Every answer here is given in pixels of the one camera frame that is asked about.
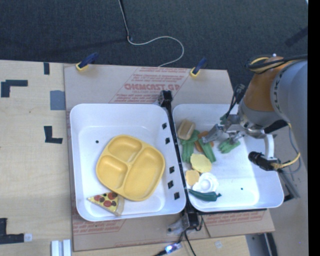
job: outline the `yellow plate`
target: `yellow plate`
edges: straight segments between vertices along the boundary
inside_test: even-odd
[[[118,135],[110,140],[95,168],[104,186],[132,201],[150,197],[164,170],[165,158],[161,152],[129,135]]]

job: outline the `robotic hand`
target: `robotic hand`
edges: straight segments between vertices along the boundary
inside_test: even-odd
[[[236,145],[243,136],[263,139],[265,130],[276,121],[288,123],[299,149],[298,158],[308,170],[308,55],[282,58],[278,56],[258,56],[248,60],[246,68],[255,72],[244,94],[244,85],[235,88],[229,111],[202,138],[204,143],[216,140],[222,133],[228,133],[228,143]],[[230,114],[238,103],[237,114]],[[258,164],[264,155],[251,152],[249,159]],[[276,165],[262,167],[276,170]]]

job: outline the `pizza slice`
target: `pizza slice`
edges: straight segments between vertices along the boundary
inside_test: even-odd
[[[117,216],[120,216],[124,210],[125,199],[115,192],[97,194],[87,199]]]

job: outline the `white tray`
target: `white tray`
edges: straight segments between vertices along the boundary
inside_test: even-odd
[[[76,208],[88,221],[176,214],[186,205],[175,145],[166,111],[153,104],[79,104],[70,112]],[[136,137],[164,156],[165,169],[153,194],[144,201],[125,200],[121,216],[89,202],[109,192],[96,176],[96,164],[108,142],[117,135]]]
[[[220,117],[229,109],[228,104],[181,104],[173,109],[175,128],[178,130],[183,119],[195,123],[200,132],[209,131],[220,123]],[[265,153],[263,139],[245,136],[240,145],[229,153],[221,153],[220,142],[229,136],[223,134],[214,141],[213,152],[216,161],[212,164],[211,173],[217,177],[217,193],[221,196],[214,202],[205,202],[189,194],[191,204],[201,212],[223,212],[238,210],[255,210],[275,208],[284,200],[283,188],[276,171],[265,171],[251,163],[248,155],[251,151]],[[189,163],[182,163],[184,172],[191,169]]]

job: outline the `blue and yellow clamp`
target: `blue and yellow clamp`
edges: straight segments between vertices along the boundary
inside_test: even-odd
[[[198,65],[196,65],[193,69],[191,69],[190,76],[192,76],[193,78],[196,78],[200,73],[200,69],[204,68],[206,65],[207,65],[207,59],[203,57],[199,61]]]
[[[94,52],[92,54],[90,54],[88,57],[84,58],[81,62],[77,63],[75,65],[76,69],[78,71],[84,71],[88,68],[88,64],[92,64],[96,61],[96,59],[98,58],[98,53]]]

